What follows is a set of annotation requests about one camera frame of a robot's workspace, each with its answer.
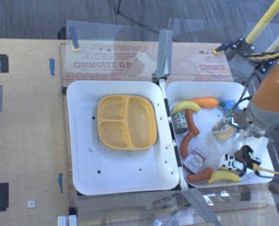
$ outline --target small box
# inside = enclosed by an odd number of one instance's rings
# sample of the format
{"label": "small box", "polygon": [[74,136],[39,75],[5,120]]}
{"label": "small box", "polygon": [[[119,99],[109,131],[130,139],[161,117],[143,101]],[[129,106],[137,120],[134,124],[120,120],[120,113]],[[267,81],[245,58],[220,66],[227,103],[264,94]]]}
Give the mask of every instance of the small box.
{"label": "small box", "polygon": [[191,174],[196,174],[205,162],[206,158],[207,156],[195,147],[186,157],[185,161],[183,162],[183,166]]}
{"label": "small box", "polygon": [[36,201],[35,200],[27,201],[27,207],[29,209],[35,208],[36,207]]}

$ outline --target yellow divided plate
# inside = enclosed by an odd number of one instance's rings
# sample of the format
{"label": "yellow divided plate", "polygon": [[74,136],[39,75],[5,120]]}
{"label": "yellow divided plate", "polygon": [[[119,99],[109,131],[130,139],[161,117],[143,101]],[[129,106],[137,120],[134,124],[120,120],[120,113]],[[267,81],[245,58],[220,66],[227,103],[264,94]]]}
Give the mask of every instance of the yellow divided plate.
{"label": "yellow divided plate", "polygon": [[153,105],[144,97],[110,95],[97,107],[101,141],[117,150],[143,150],[155,144],[157,125]]}

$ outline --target toy hot dog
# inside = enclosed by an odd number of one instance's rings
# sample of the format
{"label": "toy hot dog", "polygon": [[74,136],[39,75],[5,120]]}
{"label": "toy hot dog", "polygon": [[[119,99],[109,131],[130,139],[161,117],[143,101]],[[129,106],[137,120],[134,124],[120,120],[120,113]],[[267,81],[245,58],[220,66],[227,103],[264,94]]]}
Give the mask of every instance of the toy hot dog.
{"label": "toy hot dog", "polygon": [[181,141],[181,144],[180,144],[180,154],[182,157],[187,157],[188,155],[188,143],[190,142],[190,140],[192,139],[192,137],[194,136],[195,134],[190,131],[189,133],[187,133],[182,141]]}
{"label": "toy hot dog", "polygon": [[183,137],[180,144],[180,154],[182,157],[186,157],[188,155],[188,143],[190,142],[192,137],[200,133],[200,131],[194,123],[192,115],[193,110],[191,109],[188,109],[185,113],[186,123],[190,131],[185,135],[185,137]]}
{"label": "toy hot dog", "polygon": [[188,175],[186,179],[191,182],[200,182],[203,181],[211,176],[211,174],[214,172],[214,170],[211,167],[206,168],[203,172],[195,175]]}
{"label": "toy hot dog", "polygon": [[196,127],[192,115],[193,115],[193,110],[188,109],[185,113],[187,126],[195,135],[198,135],[200,131]]}

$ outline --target yellow pole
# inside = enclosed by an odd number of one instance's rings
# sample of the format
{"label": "yellow pole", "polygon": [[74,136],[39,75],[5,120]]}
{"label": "yellow pole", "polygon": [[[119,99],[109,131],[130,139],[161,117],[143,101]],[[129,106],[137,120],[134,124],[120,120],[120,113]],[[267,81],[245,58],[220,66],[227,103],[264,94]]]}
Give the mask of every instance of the yellow pole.
{"label": "yellow pole", "polygon": [[256,38],[260,35],[260,33],[264,30],[267,24],[274,18],[274,16],[279,11],[279,0],[275,0],[271,7],[267,10],[261,20],[256,24],[254,29],[250,32],[250,34],[245,38],[246,43],[253,44]]}
{"label": "yellow pole", "polygon": [[279,49],[279,37],[267,48],[265,52],[275,52]]}

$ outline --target toy banana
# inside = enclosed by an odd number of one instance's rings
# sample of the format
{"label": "toy banana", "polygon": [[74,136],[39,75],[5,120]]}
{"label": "toy banana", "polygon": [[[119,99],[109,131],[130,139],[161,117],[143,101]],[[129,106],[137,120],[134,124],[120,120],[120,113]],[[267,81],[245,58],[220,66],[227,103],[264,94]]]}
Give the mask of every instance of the toy banana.
{"label": "toy banana", "polygon": [[211,177],[208,180],[208,184],[212,184],[213,182],[216,182],[219,180],[226,180],[226,181],[230,181],[230,182],[240,182],[241,178],[239,177],[238,174],[236,174],[234,172],[226,171],[226,170],[217,170],[211,174]]}
{"label": "toy banana", "polygon": [[193,111],[199,111],[201,110],[200,106],[193,102],[193,101],[189,101],[189,100],[184,100],[184,101],[180,101],[178,102],[172,111],[172,114],[174,114],[175,112],[179,112],[179,111],[184,111],[184,110],[188,110],[191,109]]}

